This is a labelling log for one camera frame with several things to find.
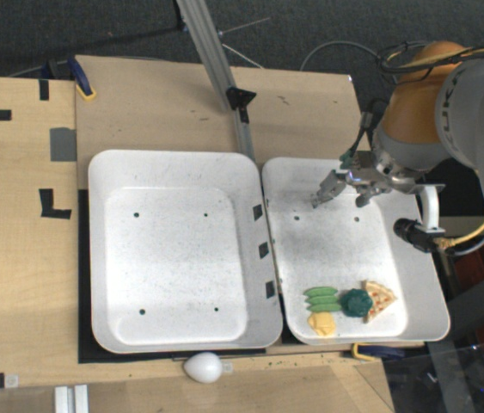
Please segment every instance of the wooden table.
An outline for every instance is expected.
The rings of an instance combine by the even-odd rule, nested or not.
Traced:
[[[123,381],[115,385],[122,393],[141,397],[126,381],[152,379],[164,387],[164,399],[173,383],[204,390],[184,376],[179,361],[78,364],[77,191],[86,188],[92,155],[106,148],[235,151],[230,116],[220,111],[201,65],[78,59],[98,93],[92,102],[77,96],[70,81],[48,82],[45,100],[38,80],[0,78],[0,109],[12,112],[11,121],[0,121],[0,372],[17,374],[21,387]],[[356,136],[358,104],[347,76],[242,68],[234,73],[240,87],[258,93],[249,109],[258,164],[276,156],[335,158]],[[51,158],[51,130],[62,127],[77,130],[77,161]],[[55,208],[72,211],[69,219],[41,217],[42,188],[53,190]],[[299,387],[304,399],[303,381],[321,374],[316,377],[341,384],[343,399],[356,409],[346,404],[339,411],[391,411],[380,363],[361,364],[335,351],[339,347],[318,353],[283,347],[229,358],[234,372],[224,376],[225,393],[239,379],[245,393],[239,402],[253,393],[269,403],[258,387],[263,384]],[[260,383],[251,384],[252,378]],[[91,387],[95,399],[112,403],[109,390]]]

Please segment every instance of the black clamp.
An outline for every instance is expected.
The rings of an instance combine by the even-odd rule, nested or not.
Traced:
[[[438,249],[435,238],[444,237],[445,234],[442,228],[435,229],[434,231],[423,231],[417,220],[410,219],[396,220],[393,230],[402,240],[426,253],[435,252]]]
[[[41,66],[41,79],[70,79],[72,75],[69,71],[61,71],[56,59],[49,59]]]
[[[240,121],[249,124],[248,104],[257,96],[256,93],[237,87],[230,87],[226,90],[226,97],[232,110],[240,112]]]
[[[173,0],[173,8],[175,9],[176,29],[181,32],[187,32],[188,26],[182,18],[181,8],[179,7],[179,4],[176,0]]]

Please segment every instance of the gray carpet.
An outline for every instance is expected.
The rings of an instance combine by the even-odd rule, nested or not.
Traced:
[[[206,1],[224,43],[266,68],[297,70],[311,50],[331,40],[374,51],[405,40],[484,45],[484,0]],[[268,20],[236,29],[263,18]],[[172,0],[0,0],[0,76],[77,53],[199,62],[190,35],[175,23]],[[251,65],[227,56],[232,65]],[[324,48],[306,70],[350,73],[362,109],[373,98],[389,99],[393,89],[374,58],[356,47]],[[450,170],[448,177],[467,177],[477,189],[472,173]],[[456,194],[453,202],[443,205],[443,213],[483,212],[480,199],[473,205]]]

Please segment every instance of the yellow cable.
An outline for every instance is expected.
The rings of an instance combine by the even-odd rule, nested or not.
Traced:
[[[358,351],[358,346],[364,346],[365,343],[361,342],[355,342],[352,347],[352,357],[355,358],[356,360],[362,360],[362,361],[375,361],[377,358],[368,354],[360,354]]]
[[[455,238],[441,237],[441,238],[435,239],[435,243],[438,245],[440,249],[446,250],[447,248],[452,248],[460,243],[468,242],[471,238],[478,236],[483,231],[484,231],[484,223],[481,226],[479,226],[475,231],[468,234],[467,236],[455,237]]]
[[[397,51],[393,52],[390,56],[387,58],[387,62],[392,60],[394,57],[400,55],[404,51]],[[472,56],[476,53],[479,52],[484,52],[484,47],[481,47],[480,49],[474,49],[473,47],[464,47],[463,49],[459,51],[450,51],[450,52],[445,52],[445,53],[440,53],[438,55],[433,55],[431,57],[425,57],[423,59],[417,59],[415,61],[410,61],[409,63],[406,63],[404,65],[399,65],[399,69],[404,69],[405,67],[413,67],[415,65],[434,65],[436,62],[440,61],[441,59],[447,59],[450,57],[455,57],[457,55],[460,56]]]

